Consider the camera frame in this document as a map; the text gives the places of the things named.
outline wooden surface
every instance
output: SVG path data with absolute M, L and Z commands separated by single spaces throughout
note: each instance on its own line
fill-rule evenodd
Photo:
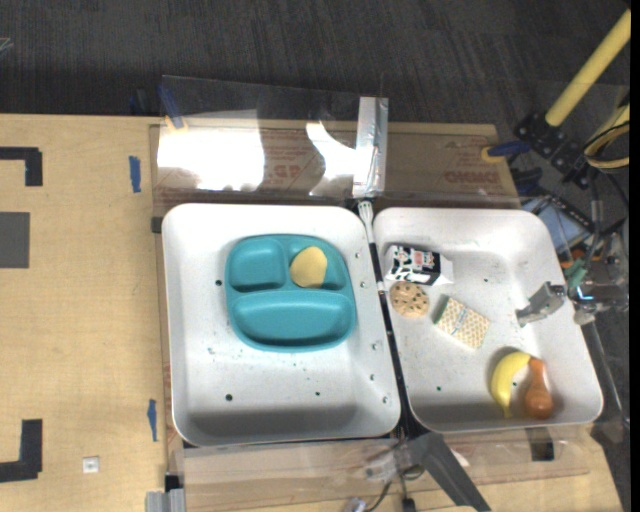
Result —
M 0 211 L 31 213 L 30 268 L 0 269 L 0 461 L 17 459 L 22 419 L 44 422 L 43 472 L 0 484 L 0 510 L 141 511 L 146 491 L 162 487 L 162 360 L 149 230 L 148 129 L 155 122 L 0 115 L 0 146 L 44 153 L 43 187 L 24 187 L 23 164 L 0 161 Z M 130 155 L 141 161 L 138 194 Z M 158 442 L 149 399 L 157 404 Z M 619 510 L 602 450 L 585 443 L 586 475 L 481 492 L 495 510 Z M 100 472 L 83 474 L 82 458 L 95 455 Z M 451 506 L 441 491 L 414 497 L 419 510 Z M 261 510 L 338 511 L 343 503 Z M 379 510 L 400 510 L 397 497 Z

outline gray square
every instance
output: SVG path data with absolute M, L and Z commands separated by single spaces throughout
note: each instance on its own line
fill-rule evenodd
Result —
M 0 212 L 0 268 L 29 268 L 30 215 Z

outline white tray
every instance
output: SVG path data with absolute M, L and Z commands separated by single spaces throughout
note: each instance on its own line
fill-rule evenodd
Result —
M 344 258 L 355 295 L 352 334 L 325 350 L 280 353 L 230 326 L 227 255 L 243 238 L 319 237 Z M 364 226 L 335 207 L 185 204 L 162 224 L 173 418 L 196 445 L 375 437 L 400 403 Z
M 453 261 L 453 284 L 425 287 L 431 302 L 426 318 L 406 319 L 390 308 L 411 408 L 424 426 L 443 433 L 508 429 L 588 423 L 600 414 L 602 393 L 582 331 L 573 321 L 573 305 L 566 301 L 524 328 L 516 319 L 516 309 L 527 306 L 545 281 L 564 282 L 551 237 L 537 217 L 514 210 L 391 208 L 376 217 L 374 233 L 381 261 L 398 243 Z M 433 324 L 443 294 L 491 320 L 479 349 Z M 515 378 L 514 419 L 504 419 L 491 398 L 491 372 L 508 347 L 545 361 L 557 405 L 550 419 L 527 419 L 518 406 L 527 387 L 526 371 Z

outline dark floor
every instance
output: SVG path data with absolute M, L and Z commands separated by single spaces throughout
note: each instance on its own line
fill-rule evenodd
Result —
M 171 74 L 382 94 L 391 120 L 493 123 L 508 140 L 528 112 L 549 107 L 625 8 L 621 0 L 3 0 L 0 37 L 15 46 L 0 60 L 0 112 L 128 114 L 137 88 L 157 108 L 155 87 Z M 627 46 L 565 131 L 586 140 L 629 84 Z M 628 173 L 620 179 L 628 194 Z M 612 187 L 599 188 L 610 224 L 625 211 Z M 588 213 L 586 193 L 572 187 L 567 196 Z M 628 315 L 616 313 L 598 321 L 628 400 L 625 325 Z M 630 509 L 628 446 L 609 443 L 608 453 Z

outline black corner marker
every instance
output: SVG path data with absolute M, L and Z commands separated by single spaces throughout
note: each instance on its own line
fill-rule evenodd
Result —
M 0 147 L 0 160 L 24 160 L 25 186 L 42 186 L 42 152 L 38 148 Z
M 0 483 L 35 480 L 42 471 L 42 420 L 22 420 L 20 458 L 0 463 Z

